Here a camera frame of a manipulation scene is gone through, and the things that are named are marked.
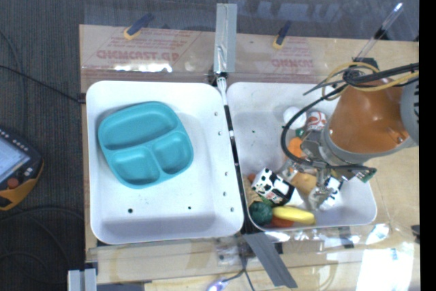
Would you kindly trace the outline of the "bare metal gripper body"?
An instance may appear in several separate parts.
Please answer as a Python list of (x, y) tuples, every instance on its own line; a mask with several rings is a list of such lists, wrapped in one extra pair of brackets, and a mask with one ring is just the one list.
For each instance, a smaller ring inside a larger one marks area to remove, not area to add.
[(340, 181), (347, 181), (348, 174), (344, 169), (339, 169), (338, 159), (326, 147), (322, 131), (311, 130), (305, 132), (301, 149), (307, 155), (307, 160), (313, 162), (313, 166), (323, 169), (326, 174)]

